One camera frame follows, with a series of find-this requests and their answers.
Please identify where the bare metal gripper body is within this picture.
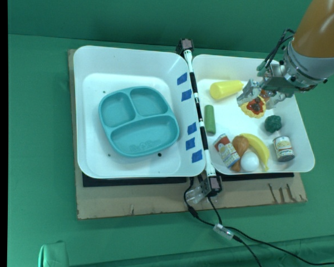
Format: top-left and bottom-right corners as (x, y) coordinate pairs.
(260, 60), (319, 98)

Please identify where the red and white can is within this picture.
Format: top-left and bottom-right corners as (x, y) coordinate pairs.
(213, 133), (241, 169)

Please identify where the toy pizza slice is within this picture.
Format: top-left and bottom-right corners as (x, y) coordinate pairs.
(240, 95), (267, 119)

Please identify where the green cylinder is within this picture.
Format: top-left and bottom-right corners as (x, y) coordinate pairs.
(204, 105), (217, 135)

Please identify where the green broccoli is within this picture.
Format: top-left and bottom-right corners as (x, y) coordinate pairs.
(264, 115), (283, 134)

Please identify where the yellow bottle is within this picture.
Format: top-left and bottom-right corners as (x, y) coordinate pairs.
(209, 80), (244, 101)

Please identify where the blue divided plate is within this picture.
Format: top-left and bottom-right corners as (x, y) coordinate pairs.
(98, 86), (181, 159)

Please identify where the small can with yellow label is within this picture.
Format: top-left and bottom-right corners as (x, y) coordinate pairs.
(272, 135), (296, 163)

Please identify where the brown cardboard board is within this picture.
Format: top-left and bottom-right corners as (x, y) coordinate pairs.
(67, 48), (308, 221)

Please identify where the white plastic tray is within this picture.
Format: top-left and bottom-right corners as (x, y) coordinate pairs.
(73, 45), (207, 180)
(191, 53), (316, 176)

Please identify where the black and white thin rod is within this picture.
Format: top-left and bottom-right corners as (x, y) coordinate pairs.
(183, 48), (217, 178)

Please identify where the brown chicken drumstick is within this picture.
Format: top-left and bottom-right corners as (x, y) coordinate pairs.
(230, 135), (251, 173)

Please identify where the white egg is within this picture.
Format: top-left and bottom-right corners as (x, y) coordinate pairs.
(239, 151), (261, 173)

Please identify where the yellow banana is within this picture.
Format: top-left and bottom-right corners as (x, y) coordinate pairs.
(239, 132), (271, 172)

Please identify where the black block with wires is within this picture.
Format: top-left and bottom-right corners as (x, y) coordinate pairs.
(175, 38), (195, 56)
(206, 175), (223, 197)

